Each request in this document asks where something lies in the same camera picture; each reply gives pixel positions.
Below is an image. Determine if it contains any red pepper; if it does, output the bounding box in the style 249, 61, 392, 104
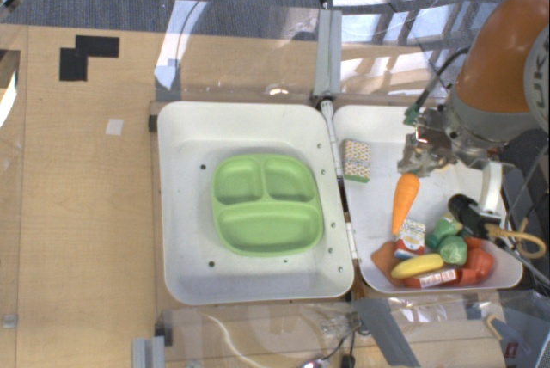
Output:
459, 236, 495, 286

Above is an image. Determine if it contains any orange flat slice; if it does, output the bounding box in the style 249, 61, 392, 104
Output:
370, 241, 406, 287

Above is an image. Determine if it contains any green divided plate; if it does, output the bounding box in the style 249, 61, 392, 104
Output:
211, 153, 325, 258

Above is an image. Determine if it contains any white plastic tray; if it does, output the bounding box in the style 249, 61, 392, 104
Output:
333, 104, 525, 296
156, 101, 356, 307

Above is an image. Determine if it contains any orange patterned white carton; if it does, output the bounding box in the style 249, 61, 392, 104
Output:
340, 138, 372, 185

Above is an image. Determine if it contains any red packet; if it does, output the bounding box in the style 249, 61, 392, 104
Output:
403, 267, 463, 290

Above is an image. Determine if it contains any green bottle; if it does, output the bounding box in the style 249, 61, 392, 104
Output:
425, 212, 464, 251

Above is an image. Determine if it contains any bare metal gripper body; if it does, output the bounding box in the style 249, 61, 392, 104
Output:
406, 107, 492, 170

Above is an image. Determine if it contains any yellow banana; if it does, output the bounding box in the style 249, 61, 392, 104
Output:
390, 253, 445, 280

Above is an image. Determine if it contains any orange carrot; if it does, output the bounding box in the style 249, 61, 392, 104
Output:
390, 172, 421, 236

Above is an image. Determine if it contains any white and red carton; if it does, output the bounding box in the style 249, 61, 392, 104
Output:
394, 218, 427, 261

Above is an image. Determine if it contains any green pepper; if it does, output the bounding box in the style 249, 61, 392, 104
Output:
437, 235, 469, 266

